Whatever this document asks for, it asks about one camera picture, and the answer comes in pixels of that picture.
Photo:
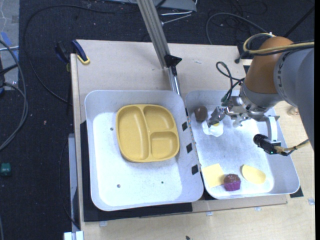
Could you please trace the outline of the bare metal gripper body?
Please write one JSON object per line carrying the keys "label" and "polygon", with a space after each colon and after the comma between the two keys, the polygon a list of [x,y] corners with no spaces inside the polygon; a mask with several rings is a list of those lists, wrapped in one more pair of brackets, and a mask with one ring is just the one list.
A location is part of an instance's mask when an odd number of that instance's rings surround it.
{"label": "bare metal gripper body", "polygon": [[258,106],[245,96],[231,96],[221,103],[225,113],[232,119],[261,121],[269,107]]}

